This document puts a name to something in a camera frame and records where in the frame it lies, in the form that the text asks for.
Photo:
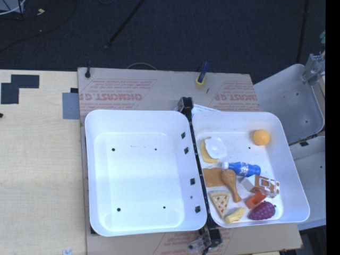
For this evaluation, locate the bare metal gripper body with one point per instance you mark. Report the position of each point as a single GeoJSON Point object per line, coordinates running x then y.
{"type": "Point", "coordinates": [313, 68]}

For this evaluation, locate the orange ball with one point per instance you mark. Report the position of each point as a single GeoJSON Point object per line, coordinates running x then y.
{"type": "Point", "coordinates": [261, 137]}

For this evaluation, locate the white plastic tray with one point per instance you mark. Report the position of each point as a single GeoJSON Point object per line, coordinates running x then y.
{"type": "Point", "coordinates": [138, 174]}
{"type": "Point", "coordinates": [287, 174]}

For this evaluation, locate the white printed paper sheet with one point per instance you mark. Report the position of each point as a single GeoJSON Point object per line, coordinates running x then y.
{"type": "Point", "coordinates": [205, 108]}

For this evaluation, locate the blue bottle white cap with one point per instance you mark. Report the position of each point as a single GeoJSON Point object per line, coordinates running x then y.
{"type": "Point", "coordinates": [244, 169]}

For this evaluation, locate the orange and white carton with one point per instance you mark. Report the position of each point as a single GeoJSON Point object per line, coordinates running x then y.
{"type": "Point", "coordinates": [263, 183]}

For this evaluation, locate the white fried egg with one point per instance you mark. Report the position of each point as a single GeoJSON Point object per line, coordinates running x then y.
{"type": "Point", "coordinates": [215, 147]}

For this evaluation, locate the yellow banana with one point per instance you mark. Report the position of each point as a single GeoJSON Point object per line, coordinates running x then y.
{"type": "Point", "coordinates": [205, 154]}

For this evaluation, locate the brown chicken drumstick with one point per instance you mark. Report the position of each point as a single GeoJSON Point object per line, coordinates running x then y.
{"type": "Point", "coordinates": [229, 179]}

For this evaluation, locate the thin black rod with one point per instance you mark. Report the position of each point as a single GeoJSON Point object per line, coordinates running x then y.
{"type": "Point", "coordinates": [195, 148]}

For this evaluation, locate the orange open box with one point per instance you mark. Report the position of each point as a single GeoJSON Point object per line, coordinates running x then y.
{"type": "Point", "coordinates": [254, 200]}

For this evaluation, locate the brown bread slice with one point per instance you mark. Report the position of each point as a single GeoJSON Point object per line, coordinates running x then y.
{"type": "Point", "coordinates": [212, 178]}

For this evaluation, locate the purple grapes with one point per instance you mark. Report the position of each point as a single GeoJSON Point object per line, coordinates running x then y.
{"type": "Point", "coordinates": [262, 211]}

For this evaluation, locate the brown cardboard board red print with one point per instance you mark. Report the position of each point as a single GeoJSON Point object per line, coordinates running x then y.
{"type": "Point", "coordinates": [159, 89]}

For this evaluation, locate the yellow lattice pie slice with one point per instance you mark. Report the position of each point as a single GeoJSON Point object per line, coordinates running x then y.
{"type": "Point", "coordinates": [220, 203]}

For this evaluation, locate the yellow corn cob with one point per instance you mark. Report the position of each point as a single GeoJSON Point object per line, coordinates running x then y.
{"type": "Point", "coordinates": [235, 215]}

